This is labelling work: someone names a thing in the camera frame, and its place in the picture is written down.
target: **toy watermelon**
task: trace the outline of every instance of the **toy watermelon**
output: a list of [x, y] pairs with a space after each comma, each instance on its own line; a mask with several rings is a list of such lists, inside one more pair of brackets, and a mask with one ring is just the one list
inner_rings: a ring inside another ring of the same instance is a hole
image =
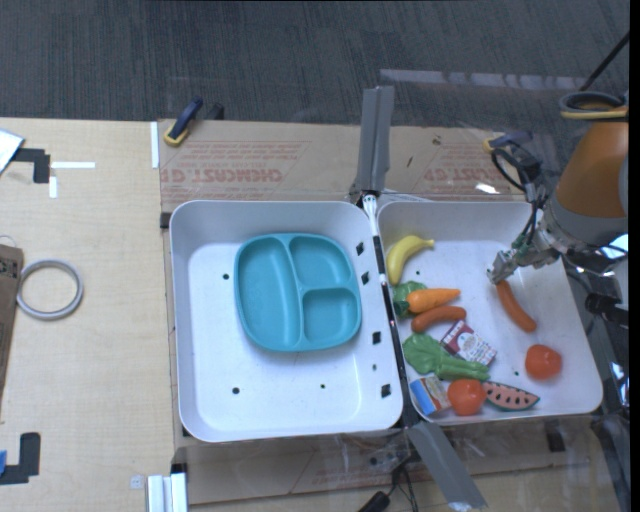
[[487, 392], [487, 401], [503, 411], [524, 411], [540, 400], [533, 393], [499, 382], [487, 380], [482, 387]]

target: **orange carrot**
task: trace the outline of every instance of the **orange carrot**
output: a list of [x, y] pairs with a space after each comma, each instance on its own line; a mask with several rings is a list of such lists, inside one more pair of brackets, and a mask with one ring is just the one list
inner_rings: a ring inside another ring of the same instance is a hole
[[511, 320], [525, 332], [535, 331], [538, 327], [536, 321], [518, 304], [509, 283], [504, 279], [499, 281], [496, 283], [496, 290], [500, 303]]
[[411, 330], [413, 332], [424, 332], [427, 327], [436, 322], [464, 320], [466, 317], [467, 310], [460, 306], [436, 306], [413, 317]]
[[459, 295], [457, 288], [425, 288], [408, 293], [405, 300], [409, 303], [409, 311], [418, 314], [451, 302]]

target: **wooden table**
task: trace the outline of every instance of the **wooden table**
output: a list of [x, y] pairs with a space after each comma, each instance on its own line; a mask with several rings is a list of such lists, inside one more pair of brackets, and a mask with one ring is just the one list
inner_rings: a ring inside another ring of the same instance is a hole
[[[16, 314], [0, 449], [7, 450], [8, 464], [17, 464], [21, 434], [38, 432], [42, 446], [39, 474], [27, 484], [0, 486], [0, 509], [142, 511], [146, 477], [168, 474], [175, 451], [160, 186], [150, 124], [0, 119], [0, 128], [24, 137], [23, 147], [45, 149], [52, 161], [95, 162], [95, 169], [55, 171], [55, 199], [47, 185], [32, 182], [29, 164], [11, 163], [0, 177], [0, 234], [16, 241], [27, 264], [69, 261], [85, 285], [80, 308], [65, 319], [42, 322]], [[28, 296], [43, 309], [55, 307], [70, 288], [66, 276], [41, 271]], [[588, 418], [567, 428], [573, 444], [565, 464], [476, 479], [489, 510], [619, 509]], [[579, 455], [573, 462], [572, 454]], [[450, 510], [433, 481], [414, 487], [421, 507]], [[376, 490], [197, 509], [357, 510]], [[408, 509], [400, 493], [393, 498], [389, 510]]]

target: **red tomato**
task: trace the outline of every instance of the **red tomato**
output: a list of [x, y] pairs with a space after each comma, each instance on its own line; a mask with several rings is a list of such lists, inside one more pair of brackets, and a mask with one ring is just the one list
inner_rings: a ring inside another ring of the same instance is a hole
[[458, 379], [449, 384], [447, 398], [458, 416], [471, 416], [480, 410], [487, 392], [477, 379]]
[[546, 345], [531, 345], [527, 350], [524, 367], [532, 379], [550, 379], [562, 370], [562, 356]]

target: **toy banana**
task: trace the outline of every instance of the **toy banana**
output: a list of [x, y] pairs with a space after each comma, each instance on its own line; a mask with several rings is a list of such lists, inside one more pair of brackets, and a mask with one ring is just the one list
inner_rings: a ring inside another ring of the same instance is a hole
[[387, 277], [392, 286], [400, 282], [406, 261], [418, 251], [433, 247], [433, 240], [407, 235], [396, 242], [387, 254]]

